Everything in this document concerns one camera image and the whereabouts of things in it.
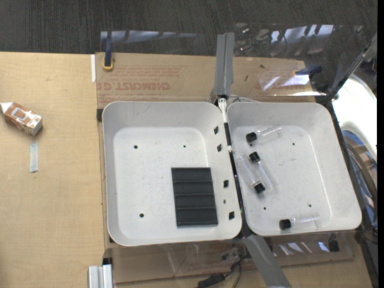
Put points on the clear plastic bottle black cap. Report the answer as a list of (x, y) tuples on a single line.
[(264, 134), (249, 172), (300, 221), (261, 168)]

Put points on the black ridged rack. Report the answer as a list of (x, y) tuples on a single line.
[(194, 196)]

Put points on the white plastic tray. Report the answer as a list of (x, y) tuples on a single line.
[(150, 172), (303, 172)]

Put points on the brown and white carton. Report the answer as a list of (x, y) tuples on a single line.
[(22, 119)]

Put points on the brown cardboard board red print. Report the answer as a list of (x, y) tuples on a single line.
[(192, 73)]

